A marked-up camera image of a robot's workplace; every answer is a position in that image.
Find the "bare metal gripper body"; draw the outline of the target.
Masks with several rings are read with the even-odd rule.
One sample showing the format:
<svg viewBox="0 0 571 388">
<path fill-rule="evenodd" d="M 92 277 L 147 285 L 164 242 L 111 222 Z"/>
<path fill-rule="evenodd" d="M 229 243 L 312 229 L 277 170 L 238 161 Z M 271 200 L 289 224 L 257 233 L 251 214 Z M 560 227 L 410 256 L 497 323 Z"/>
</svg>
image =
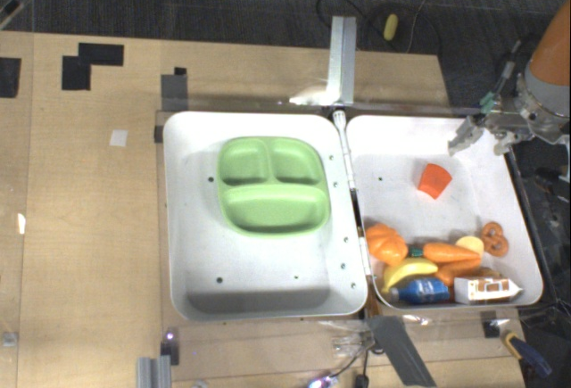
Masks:
<svg viewBox="0 0 571 388">
<path fill-rule="evenodd" d="M 484 127 L 497 144 L 519 144 L 538 138 L 547 144 L 569 142 L 569 109 L 567 98 L 554 107 L 540 103 L 530 95 L 494 97 L 481 109 Z"/>
</svg>

